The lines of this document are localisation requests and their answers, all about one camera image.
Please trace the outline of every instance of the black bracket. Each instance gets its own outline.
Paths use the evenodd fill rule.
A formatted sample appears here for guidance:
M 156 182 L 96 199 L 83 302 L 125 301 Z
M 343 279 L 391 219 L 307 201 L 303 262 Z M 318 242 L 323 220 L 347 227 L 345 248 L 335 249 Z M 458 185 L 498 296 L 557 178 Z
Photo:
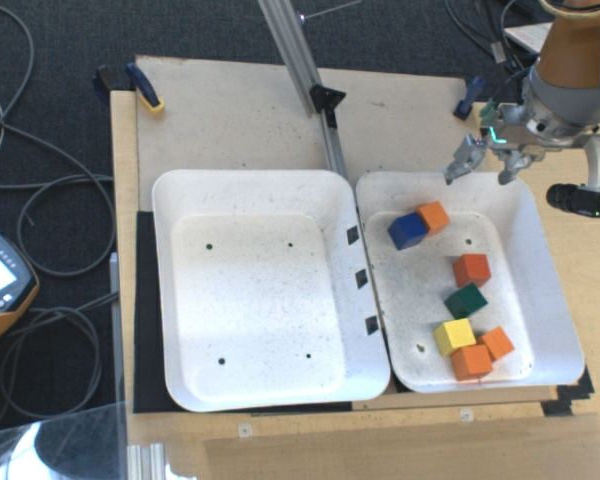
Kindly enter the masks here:
M 91 83 L 96 96 L 109 108 L 111 91 L 121 90 L 121 87 L 114 82 L 109 68 L 106 65 L 100 66 L 91 77 Z
M 571 402 L 573 400 L 588 400 L 595 393 L 589 370 L 585 366 L 584 372 L 577 384 L 558 386 L 558 399 L 542 402 L 542 411 L 545 416 L 573 416 Z
M 319 84 L 314 85 L 309 90 L 309 96 L 311 96 L 313 108 L 315 108 L 316 112 L 318 113 L 324 111 L 329 128 L 338 128 L 335 108 L 340 104 L 346 95 L 347 94 L 342 91 L 329 89 Z

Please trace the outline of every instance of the metal rod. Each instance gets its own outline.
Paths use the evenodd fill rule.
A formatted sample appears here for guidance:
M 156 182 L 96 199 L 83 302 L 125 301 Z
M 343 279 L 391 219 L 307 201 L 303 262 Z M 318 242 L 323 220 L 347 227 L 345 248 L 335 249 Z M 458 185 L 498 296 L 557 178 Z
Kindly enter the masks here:
M 353 2 L 349 2 L 347 4 L 338 5 L 336 7 L 331 7 L 329 9 L 325 9 L 324 11 L 314 12 L 313 14 L 304 14 L 304 19 L 308 20 L 309 18 L 315 18 L 316 16 L 322 16 L 323 14 L 328 14 L 330 12 L 339 11 L 340 9 L 344 9 L 345 7 L 351 7 L 352 5 L 358 5 L 362 3 L 362 0 L 355 0 Z
M 287 66 L 298 96 L 309 117 L 316 114 L 310 91 L 322 85 L 302 25 L 291 0 L 258 0 L 269 29 Z M 325 112 L 320 112 L 328 168 L 347 179 L 338 130 L 329 127 Z

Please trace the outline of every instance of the cube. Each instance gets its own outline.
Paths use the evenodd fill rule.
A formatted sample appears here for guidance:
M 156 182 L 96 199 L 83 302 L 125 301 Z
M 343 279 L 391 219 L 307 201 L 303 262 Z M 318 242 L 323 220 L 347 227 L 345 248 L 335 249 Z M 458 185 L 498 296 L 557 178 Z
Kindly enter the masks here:
M 424 204 L 416 211 L 427 226 L 429 236 L 440 233 L 451 222 L 451 219 L 439 201 Z
M 467 318 L 472 313 L 483 308 L 487 305 L 487 300 L 474 283 L 469 283 L 449 296 L 444 301 L 444 304 L 457 320 Z
M 480 379 L 493 371 L 485 345 L 462 347 L 451 355 L 451 364 L 459 381 Z
M 440 324 L 433 331 L 433 336 L 443 356 L 449 356 L 462 347 L 476 344 L 473 330 L 466 318 Z
M 418 245 L 428 232 L 427 226 L 417 212 L 398 217 L 389 226 L 389 234 L 399 251 Z
M 491 329 L 488 333 L 483 334 L 479 339 L 478 343 L 487 347 L 491 361 L 497 361 L 501 357 L 506 356 L 509 352 L 513 352 L 515 347 L 507 333 L 500 326 L 495 329 Z
M 463 254 L 453 263 L 453 274 L 458 288 L 469 283 L 480 288 L 491 279 L 491 270 L 487 256 L 484 254 Z

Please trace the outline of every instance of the orange cube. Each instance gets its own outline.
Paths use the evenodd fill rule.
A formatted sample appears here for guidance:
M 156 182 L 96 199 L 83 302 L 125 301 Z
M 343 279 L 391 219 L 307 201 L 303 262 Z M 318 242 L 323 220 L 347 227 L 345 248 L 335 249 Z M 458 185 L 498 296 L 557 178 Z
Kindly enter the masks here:
M 484 254 L 463 254 L 453 263 L 453 273 L 458 288 L 463 288 L 469 283 L 480 288 L 491 279 L 491 269 Z
M 451 222 L 451 219 L 439 201 L 424 204 L 416 211 L 429 230 L 427 236 L 440 233 Z
M 478 339 L 478 343 L 487 347 L 492 361 L 497 361 L 501 357 L 506 356 L 509 352 L 515 350 L 513 343 L 509 340 L 509 336 L 507 336 L 507 333 L 505 333 L 504 329 L 500 326 L 483 334 Z
M 451 363 L 456 379 L 460 381 L 479 379 L 493 371 L 489 350 L 485 345 L 462 347 L 451 355 Z

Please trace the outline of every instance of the white plastic tray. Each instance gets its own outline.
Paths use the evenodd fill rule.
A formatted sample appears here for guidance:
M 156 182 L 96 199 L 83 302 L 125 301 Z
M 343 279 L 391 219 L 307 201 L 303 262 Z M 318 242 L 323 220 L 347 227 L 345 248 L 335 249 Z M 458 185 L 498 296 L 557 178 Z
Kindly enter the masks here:
M 156 181 L 153 210 L 176 403 L 207 412 L 384 391 L 389 361 L 343 178 L 175 170 Z
M 441 172 L 372 172 L 356 187 L 369 261 L 391 364 L 409 389 L 442 392 L 484 387 L 568 384 L 584 357 L 548 249 L 533 195 L 521 180 L 473 173 L 450 186 Z M 420 205 L 440 201 L 451 223 L 399 251 L 387 228 Z M 501 325 L 516 350 L 480 381 L 458 382 L 433 331 L 453 316 L 444 300 L 458 288 L 452 264 L 484 253 L 491 279 L 487 306 L 469 320 L 476 334 Z

